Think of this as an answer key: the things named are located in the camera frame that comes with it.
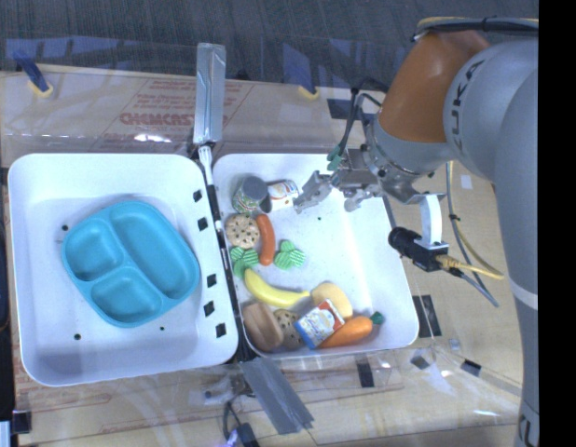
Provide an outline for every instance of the blue clip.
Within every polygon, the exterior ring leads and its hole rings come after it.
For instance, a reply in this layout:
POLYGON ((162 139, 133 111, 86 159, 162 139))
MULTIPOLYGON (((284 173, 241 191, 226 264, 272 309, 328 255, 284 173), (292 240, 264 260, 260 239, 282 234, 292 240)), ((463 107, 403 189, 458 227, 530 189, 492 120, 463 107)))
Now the blue clip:
POLYGON ((12 54, 17 64, 29 76, 30 88, 32 91, 42 98, 46 98, 52 93, 53 86, 46 81, 46 78, 39 71, 39 68, 34 61, 29 58, 24 52, 15 50, 12 54))

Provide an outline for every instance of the white plastic object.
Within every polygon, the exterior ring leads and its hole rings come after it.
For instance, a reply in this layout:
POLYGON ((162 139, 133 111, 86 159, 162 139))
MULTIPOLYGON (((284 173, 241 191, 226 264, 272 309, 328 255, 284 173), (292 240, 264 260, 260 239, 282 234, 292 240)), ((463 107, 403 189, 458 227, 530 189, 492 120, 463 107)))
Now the white plastic object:
POLYGON ((71 386, 222 364, 238 330, 205 181, 184 156, 30 154, 8 172, 14 289, 25 371, 46 386, 71 386), (67 229, 123 200, 147 202, 178 230, 199 261, 195 291, 134 328, 104 321, 61 258, 67 229))
MULTIPOLYGON (((248 176, 266 182, 289 179, 298 187, 315 170, 327 166, 326 154, 239 154, 221 157, 213 165, 222 220, 235 213, 231 198, 240 181, 248 176)), ((365 200, 358 210, 344 210, 344 196, 337 190, 319 205, 297 214, 294 209, 272 210, 268 217, 276 243, 290 240, 306 255, 302 267, 282 270, 275 264, 256 265, 254 270, 271 286, 311 291, 331 281, 348 296, 354 313, 371 316, 380 312, 385 321, 356 345, 297 350, 279 348, 262 357, 275 359, 334 356, 395 349, 410 345, 418 336, 418 316, 400 254, 388 236, 391 224, 381 198, 365 200)), ((244 281, 234 277, 241 306, 254 298, 244 281)), ((310 298, 289 308, 305 314, 314 307, 310 298)))

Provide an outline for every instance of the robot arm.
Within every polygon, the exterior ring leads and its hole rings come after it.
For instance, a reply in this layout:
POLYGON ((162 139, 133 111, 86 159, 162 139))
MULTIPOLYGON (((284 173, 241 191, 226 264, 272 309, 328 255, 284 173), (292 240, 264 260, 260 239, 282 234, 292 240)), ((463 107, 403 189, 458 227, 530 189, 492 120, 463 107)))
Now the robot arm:
MULTIPOLYGON (((365 145, 360 160, 341 161, 331 176, 314 174, 295 200, 295 209, 319 203, 332 188, 344 193, 346 210, 355 210, 371 196, 425 203, 426 197, 414 189, 413 182, 453 159, 492 182, 524 358, 515 445, 537 447, 538 38, 491 46, 477 30, 538 36, 538 22, 431 19, 419 29, 422 35, 379 112, 363 122, 365 145)), ((330 156, 336 165, 336 154, 330 156)), ((423 250, 419 243, 423 237, 395 227, 390 244, 432 271, 440 251, 423 250)))

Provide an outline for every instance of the blue plate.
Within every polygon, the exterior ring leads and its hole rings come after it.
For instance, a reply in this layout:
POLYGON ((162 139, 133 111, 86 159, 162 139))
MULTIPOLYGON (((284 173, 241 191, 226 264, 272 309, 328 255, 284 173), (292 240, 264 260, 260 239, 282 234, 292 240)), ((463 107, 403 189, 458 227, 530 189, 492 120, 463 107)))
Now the blue plate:
POLYGON ((119 202, 74 226, 62 261, 88 303, 106 321, 132 328, 151 321, 198 286, 199 263, 159 210, 119 202))

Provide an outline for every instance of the black connector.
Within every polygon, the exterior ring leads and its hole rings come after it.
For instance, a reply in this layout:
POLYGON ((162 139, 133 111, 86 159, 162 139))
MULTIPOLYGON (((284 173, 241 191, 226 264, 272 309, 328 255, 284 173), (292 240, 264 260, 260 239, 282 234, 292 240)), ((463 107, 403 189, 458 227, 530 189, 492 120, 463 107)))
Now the black connector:
POLYGON ((428 249, 419 245, 415 240, 422 238, 417 232, 403 227, 395 227, 390 232, 388 241, 390 245, 408 257, 412 263, 426 272, 441 270, 442 266, 435 260, 437 255, 447 255, 447 246, 428 249))
POLYGON ((236 428, 236 431, 239 434, 239 439, 244 447, 259 447, 259 442, 257 442, 257 439, 254 436, 251 424, 248 422, 245 424, 240 424, 236 428))

